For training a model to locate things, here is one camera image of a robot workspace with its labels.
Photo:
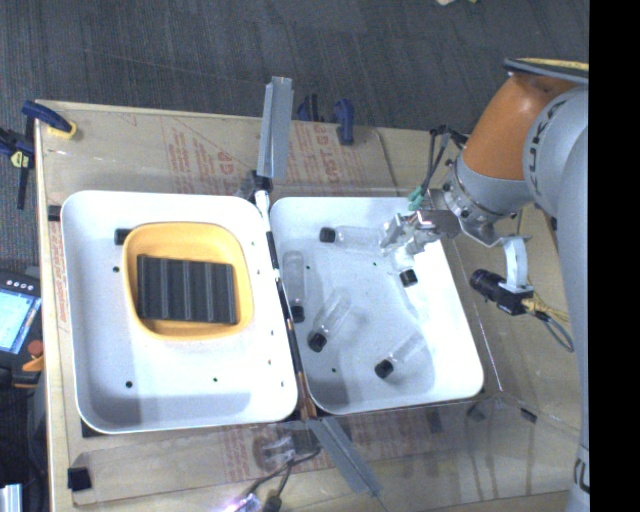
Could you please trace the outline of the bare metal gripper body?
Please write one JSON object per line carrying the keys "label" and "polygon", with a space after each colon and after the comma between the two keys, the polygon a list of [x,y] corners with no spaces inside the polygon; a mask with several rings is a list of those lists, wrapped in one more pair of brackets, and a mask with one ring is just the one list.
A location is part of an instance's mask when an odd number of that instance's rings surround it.
{"label": "bare metal gripper body", "polygon": [[464,234],[486,247],[499,243],[495,224],[503,214],[495,212],[463,189],[414,189],[414,226],[432,239]]}

